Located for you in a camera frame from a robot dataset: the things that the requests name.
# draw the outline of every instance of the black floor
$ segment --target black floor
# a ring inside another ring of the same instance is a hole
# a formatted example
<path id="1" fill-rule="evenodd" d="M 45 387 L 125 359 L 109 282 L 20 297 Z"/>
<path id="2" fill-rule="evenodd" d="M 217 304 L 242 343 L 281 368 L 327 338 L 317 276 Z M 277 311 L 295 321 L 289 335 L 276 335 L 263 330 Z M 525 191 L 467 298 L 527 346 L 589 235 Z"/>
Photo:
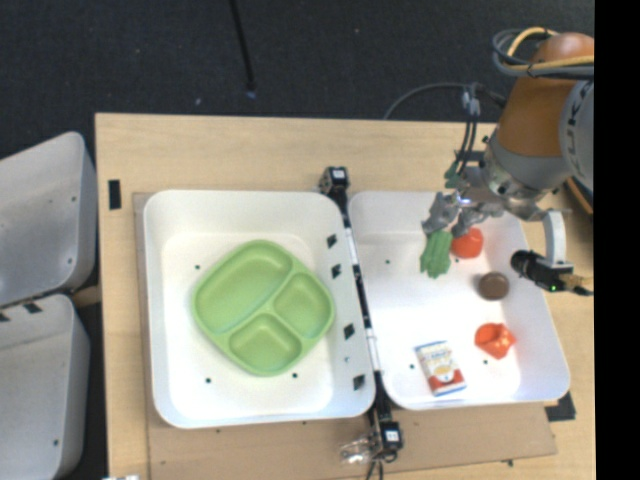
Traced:
<path id="1" fill-rule="evenodd" d="M 381 119 L 424 84 L 480 82 L 507 95 L 491 37 L 546 26 L 595 34 L 595 0 L 237 0 L 257 90 L 229 0 L 0 0 L 0 159 L 69 130 L 94 156 L 96 112 Z M 483 105 L 481 119 L 498 110 Z M 462 120 L 459 95 L 422 94 L 396 119 Z M 101 347 L 99 307 L 85 317 Z M 101 358 L 87 453 L 104 467 Z"/>

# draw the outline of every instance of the tabletop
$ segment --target tabletop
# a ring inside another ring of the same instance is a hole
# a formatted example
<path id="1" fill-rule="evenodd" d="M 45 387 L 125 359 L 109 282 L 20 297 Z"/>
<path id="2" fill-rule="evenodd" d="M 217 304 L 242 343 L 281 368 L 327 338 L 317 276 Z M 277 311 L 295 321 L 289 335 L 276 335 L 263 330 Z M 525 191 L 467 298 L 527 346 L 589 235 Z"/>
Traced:
<path id="1" fill-rule="evenodd" d="M 143 480 L 362 478 L 337 449 L 362 418 L 181 430 L 149 396 L 137 269 L 135 196 L 166 189 L 311 190 L 345 166 L 350 191 L 443 189 L 463 123 L 276 117 L 97 114 L 101 299 L 108 469 Z M 488 135 L 493 125 L 479 126 Z M 593 228 L 564 190 L 543 207 L 568 208 L 568 256 L 593 275 Z M 542 226 L 523 223 L 532 249 Z M 595 478 L 593 298 L 546 294 L 571 371 L 574 420 L 549 423 L 540 403 L 398 410 L 407 446 L 385 474 L 397 480 Z"/>

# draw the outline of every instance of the green divided plate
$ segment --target green divided plate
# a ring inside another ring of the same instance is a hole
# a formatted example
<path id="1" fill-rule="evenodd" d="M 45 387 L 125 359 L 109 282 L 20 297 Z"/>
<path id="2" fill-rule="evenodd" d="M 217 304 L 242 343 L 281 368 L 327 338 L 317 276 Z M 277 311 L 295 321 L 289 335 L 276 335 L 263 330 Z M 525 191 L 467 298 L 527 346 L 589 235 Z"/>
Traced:
<path id="1" fill-rule="evenodd" d="M 296 364 L 329 330 L 331 294 L 283 247 L 247 242 L 214 265 L 191 301 L 202 331 L 231 360 L 256 375 Z"/>

